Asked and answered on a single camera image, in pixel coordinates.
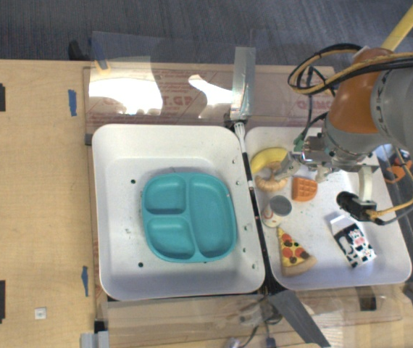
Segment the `toy banana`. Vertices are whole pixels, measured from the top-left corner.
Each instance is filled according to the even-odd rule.
[[[272,162],[281,162],[287,156],[287,150],[281,147],[263,149],[253,156],[250,161],[251,174],[256,174],[263,170]]]

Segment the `wooden surface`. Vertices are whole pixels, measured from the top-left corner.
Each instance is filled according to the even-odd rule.
[[[86,65],[0,60],[0,83],[7,91],[7,111],[0,112],[0,280],[7,285],[0,347],[79,347],[80,334],[93,330]],[[69,89],[77,93],[74,117]],[[88,268],[88,296],[81,280],[83,266]],[[333,347],[413,347],[411,303],[399,287],[387,295],[394,302],[384,303],[390,309],[381,319],[365,314],[369,312],[357,319],[357,312],[350,311],[356,302],[338,304],[330,291],[301,297]],[[47,307],[47,319],[35,320],[37,307]],[[315,347],[303,344],[287,328],[273,328],[279,347]],[[247,347],[263,347],[264,338],[260,329]],[[224,343],[216,339],[163,347],[214,348]]]

